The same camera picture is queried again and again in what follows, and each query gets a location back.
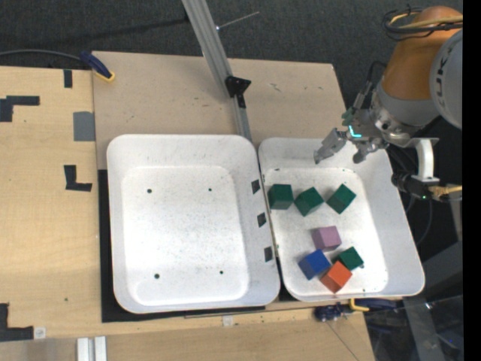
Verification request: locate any black cylinder on white bracket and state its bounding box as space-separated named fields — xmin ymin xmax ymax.
xmin=390 ymin=137 xmax=441 ymax=201

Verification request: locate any green cube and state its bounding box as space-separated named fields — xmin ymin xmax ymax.
xmin=335 ymin=246 xmax=365 ymax=272
xmin=325 ymin=184 xmax=357 ymax=215
xmin=293 ymin=187 xmax=325 ymax=217
xmin=267 ymin=184 xmax=295 ymax=211

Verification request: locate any white plastic tray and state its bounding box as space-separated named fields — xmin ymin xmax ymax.
xmin=106 ymin=133 xmax=282 ymax=314
xmin=257 ymin=136 xmax=426 ymax=303

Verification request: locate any blue cube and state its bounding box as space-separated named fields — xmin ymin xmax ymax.
xmin=298 ymin=249 xmax=332 ymax=281

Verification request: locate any orange cube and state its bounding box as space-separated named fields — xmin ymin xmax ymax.
xmin=319 ymin=260 xmax=353 ymax=294

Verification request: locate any pale wood board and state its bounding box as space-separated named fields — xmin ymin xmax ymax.
xmin=91 ymin=50 xmax=405 ymax=320

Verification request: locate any purple cube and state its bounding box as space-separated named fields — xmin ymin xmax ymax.
xmin=311 ymin=225 xmax=343 ymax=252

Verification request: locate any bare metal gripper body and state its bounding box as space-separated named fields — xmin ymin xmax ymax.
xmin=346 ymin=102 xmax=414 ymax=147

